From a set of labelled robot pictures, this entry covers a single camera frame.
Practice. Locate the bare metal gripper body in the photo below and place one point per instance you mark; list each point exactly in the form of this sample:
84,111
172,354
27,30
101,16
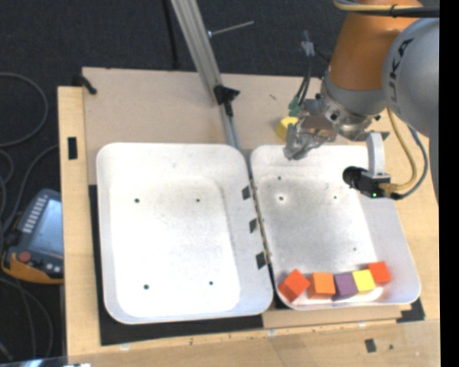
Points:
338,119

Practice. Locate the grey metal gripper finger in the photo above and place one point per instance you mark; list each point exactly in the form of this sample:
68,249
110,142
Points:
292,147
310,143

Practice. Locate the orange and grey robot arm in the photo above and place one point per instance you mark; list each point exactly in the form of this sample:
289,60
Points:
371,52

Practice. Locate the yellow block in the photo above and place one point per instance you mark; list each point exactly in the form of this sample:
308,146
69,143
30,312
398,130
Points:
285,126

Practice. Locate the white plastic tray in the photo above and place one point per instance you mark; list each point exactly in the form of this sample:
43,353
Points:
176,235
317,224

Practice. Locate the red cube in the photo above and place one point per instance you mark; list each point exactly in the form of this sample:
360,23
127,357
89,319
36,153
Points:
379,271
294,284

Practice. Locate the orange cube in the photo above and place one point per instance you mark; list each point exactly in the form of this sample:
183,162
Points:
322,283

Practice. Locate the flat brown board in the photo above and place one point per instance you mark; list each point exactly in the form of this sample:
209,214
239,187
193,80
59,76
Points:
157,105

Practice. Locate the purple cube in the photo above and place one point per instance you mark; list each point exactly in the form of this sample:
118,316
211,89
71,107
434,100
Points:
345,283

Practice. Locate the yellow cube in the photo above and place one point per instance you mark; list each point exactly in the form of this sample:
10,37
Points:
364,280

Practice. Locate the black cylinder on white bracket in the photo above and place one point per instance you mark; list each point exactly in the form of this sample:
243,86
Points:
369,180

